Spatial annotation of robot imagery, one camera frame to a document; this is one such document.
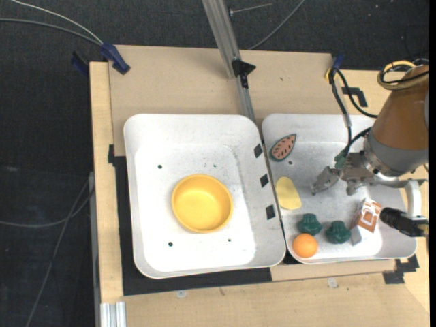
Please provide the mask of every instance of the black clamp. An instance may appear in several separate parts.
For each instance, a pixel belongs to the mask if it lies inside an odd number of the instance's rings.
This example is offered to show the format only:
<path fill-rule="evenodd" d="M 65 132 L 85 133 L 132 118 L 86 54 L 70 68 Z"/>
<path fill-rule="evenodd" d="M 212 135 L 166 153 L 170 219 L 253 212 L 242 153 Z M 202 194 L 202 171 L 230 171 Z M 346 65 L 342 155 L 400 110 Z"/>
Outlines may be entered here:
<path fill-rule="evenodd" d="M 232 62 L 233 73 L 236 77 L 240 76 L 240 83 L 242 84 L 244 89 L 248 89 L 248 79 L 247 76 L 254 69 L 256 69 L 255 65 L 248 64 L 242 62 L 240 59 L 235 59 Z"/>

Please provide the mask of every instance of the orange ball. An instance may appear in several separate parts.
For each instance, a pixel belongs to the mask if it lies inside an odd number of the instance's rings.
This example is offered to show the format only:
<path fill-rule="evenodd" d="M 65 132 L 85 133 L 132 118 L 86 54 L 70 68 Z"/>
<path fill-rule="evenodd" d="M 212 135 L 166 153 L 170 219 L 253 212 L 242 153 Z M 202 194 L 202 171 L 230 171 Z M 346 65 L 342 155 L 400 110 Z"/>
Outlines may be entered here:
<path fill-rule="evenodd" d="M 318 242 L 310 234 L 300 234 L 294 239 L 292 248 L 301 258 L 309 258 L 318 250 Z"/>

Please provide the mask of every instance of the wooden table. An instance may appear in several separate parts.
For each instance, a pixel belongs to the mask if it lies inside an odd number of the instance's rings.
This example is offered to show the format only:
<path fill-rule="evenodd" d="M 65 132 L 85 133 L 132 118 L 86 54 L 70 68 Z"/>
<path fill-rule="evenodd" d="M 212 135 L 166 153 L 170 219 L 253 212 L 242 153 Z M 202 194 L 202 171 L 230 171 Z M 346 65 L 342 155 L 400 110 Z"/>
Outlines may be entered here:
<path fill-rule="evenodd" d="M 218 50 L 119 46 L 119 51 L 132 66 L 125 78 L 107 63 L 94 62 L 90 66 L 97 300 L 125 302 L 129 327 L 429 326 L 429 257 L 423 238 L 418 239 L 416 252 L 420 268 L 405 274 L 405 284 L 384 282 L 381 273 L 395 270 L 394 260 L 280 264 L 271 269 L 271 283 L 188 290 L 184 298 L 178 298 L 176 292 L 124 296 L 115 173 L 108 163 L 110 144 L 118 142 L 116 154 L 123 154 L 119 143 L 123 120 L 137 112 L 237 114 L 238 98 L 234 83 L 220 68 Z M 324 79 L 330 55 L 265 51 L 241 54 L 245 61 L 258 66 L 249 76 L 258 125 L 272 112 L 339 113 Z M 378 112 L 388 92 L 377 84 L 377 72 L 349 70 L 344 74 L 350 86 L 364 91 L 368 111 Z M 130 101 L 127 105 L 116 103 L 113 92 L 119 89 L 130 93 L 123 99 Z M 187 101 L 183 91 L 189 91 L 196 100 Z M 209 97 L 196 97 L 201 91 Z M 139 95 L 143 98 L 140 105 L 134 102 Z M 115 110 L 114 105 L 123 108 Z M 357 114 L 350 105 L 349 111 Z M 414 178 L 420 177 L 428 178 L 424 168 L 414 174 Z M 422 195 L 423 213 L 428 215 L 428 183 L 422 186 Z M 338 287 L 329 287 L 329 278 L 334 278 Z"/>

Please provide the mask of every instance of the yellow plate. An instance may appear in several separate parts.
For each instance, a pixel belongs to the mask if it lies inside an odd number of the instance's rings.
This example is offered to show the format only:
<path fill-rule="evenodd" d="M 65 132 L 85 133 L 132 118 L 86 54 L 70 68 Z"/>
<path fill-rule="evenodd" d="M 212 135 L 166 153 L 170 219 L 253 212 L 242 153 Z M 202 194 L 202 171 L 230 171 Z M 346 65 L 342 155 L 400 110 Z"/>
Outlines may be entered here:
<path fill-rule="evenodd" d="M 193 174 L 178 182 L 171 204 L 177 220 L 192 232 L 215 232 L 228 223 L 233 213 L 227 187 L 205 174 Z"/>

